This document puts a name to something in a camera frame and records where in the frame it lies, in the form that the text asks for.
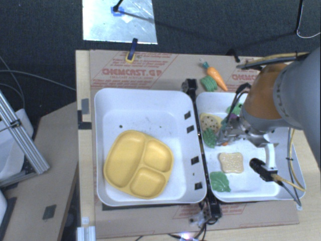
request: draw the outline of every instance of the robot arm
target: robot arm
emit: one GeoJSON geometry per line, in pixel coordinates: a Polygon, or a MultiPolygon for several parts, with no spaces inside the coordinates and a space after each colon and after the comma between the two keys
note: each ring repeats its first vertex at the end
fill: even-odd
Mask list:
{"type": "Polygon", "coordinates": [[[229,119],[218,144],[246,137],[257,147],[277,127],[303,130],[320,167],[320,47],[290,65],[267,65],[254,81],[240,117],[229,119]]]}

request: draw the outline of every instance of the toy bread slice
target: toy bread slice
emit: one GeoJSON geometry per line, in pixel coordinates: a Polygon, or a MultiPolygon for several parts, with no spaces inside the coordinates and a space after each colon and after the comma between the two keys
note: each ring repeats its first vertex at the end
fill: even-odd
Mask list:
{"type": "Polygon", "coordinates": [[[241,153],[220,153],[219,160],[225,173],[242,173],[244,171],[241,153]]]}

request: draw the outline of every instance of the blue tape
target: blue tape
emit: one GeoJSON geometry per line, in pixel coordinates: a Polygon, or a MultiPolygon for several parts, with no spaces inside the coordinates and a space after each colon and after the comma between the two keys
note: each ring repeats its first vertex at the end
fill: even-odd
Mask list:
{"type": "Polygon", "coordinates": [[[110,8],[111,13],[115,16],[115,17],[120,17],[122,15],[124,15],[124,8],[123,7],[118,7],[118,11],[114,12],[113,7],[110,8]]]}

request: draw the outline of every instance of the yellow plastic plate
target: yellow plastic plate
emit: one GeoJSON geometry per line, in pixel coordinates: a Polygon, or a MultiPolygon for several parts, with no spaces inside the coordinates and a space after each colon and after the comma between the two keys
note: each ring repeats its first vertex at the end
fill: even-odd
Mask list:
{"type": "Polygon", "coordinates": [[[142,199],[159,196],[167,185],[174,163],[163,142],[142,132],[121,133],[113,143],[103,168],[113,187],[142,199]]]}

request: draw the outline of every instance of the wooden table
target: wooden table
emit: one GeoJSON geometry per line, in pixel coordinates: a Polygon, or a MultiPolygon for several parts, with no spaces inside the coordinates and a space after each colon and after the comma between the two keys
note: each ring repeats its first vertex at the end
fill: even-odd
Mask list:
{"type": "Polygon", "coordinates": [[[35,144],[50,169],[5,192],[17,198],[5,241],[61,239],[78,178],[77,130],[76,103],[41,118],[35,144]],[[54,215],[43,220],[47,207],[54,215]]]}

